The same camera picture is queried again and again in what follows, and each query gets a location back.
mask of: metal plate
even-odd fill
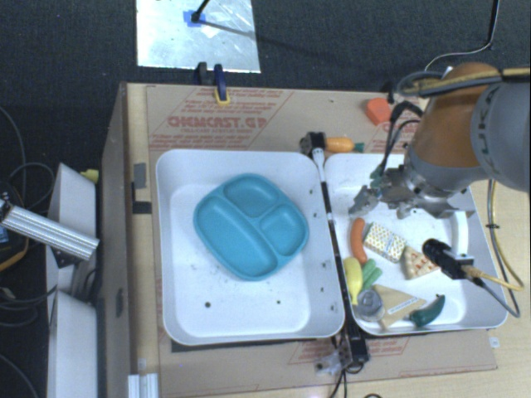
[[[136,0],[139,66],[260,73],[251,0],[211,0],[205,21],[192,24],[203,0]]]

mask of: silver tube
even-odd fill
[[[5,206],[8,209],[0,226],[49,245],[54,250],[88,261],[100,243],[95,237],[84,235],[19,206],[8,205],[0,199],[0,207]]]

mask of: cardboard box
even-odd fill
[[[379,96],[308,90],[230,89],[217,106],[213,88],[122,84],[102,166],[103,287],[106,355],[102,390],[126,396],[126,375],[158,372],[163,397],[212,396],[328,385],[315,363],[331,339],[182,347],[160,321],[161,274],[154,166],[170,148],[297,151],[309,131],[347,136],[369,152],[382,149],[386,124],[375,127],[363,106]],[[403,134],[408,140],[414,131]],[[349,381],[496,368],[485,330],[368,341],[371,360]]]

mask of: orange object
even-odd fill
[[[363,218],[356,218],[350,229],[350,250],[353,257],[363,265],[367,262],[367,254],[363,248],[363,228],[365,227],[365,220]]]
[[[365,114],[374,125],[387,122],[391,118],[391,108],[383,97],[376,97],[367,102]]]
[[[348,153],[354,149],[354,142],[348,137],[326,138],[326,150],[333,153]]]

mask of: black floor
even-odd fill
[[[230,85],[380,90],[448,51],[481,47],[493,0],[251,0],[262,73],[230,74]],[[508,67],[529,64],[531,0],[501,0],[493,46],[449,58]],[[190,84],[187,70],[139,68],[135,0],[0,0],[0,105],[13,117],[27,160],[76,170],[98,167],[118,83]],[[0,116],[0,180],[21,164],[10,124]],[[46,191],[28,172],[27,201]],[[44,292],[43,253],[35,249],[0,286],[18,296]],[[44,308],[26,328],[0,328],[0,354],[46,395]],[[0,396],[29,396],[0,361]]]

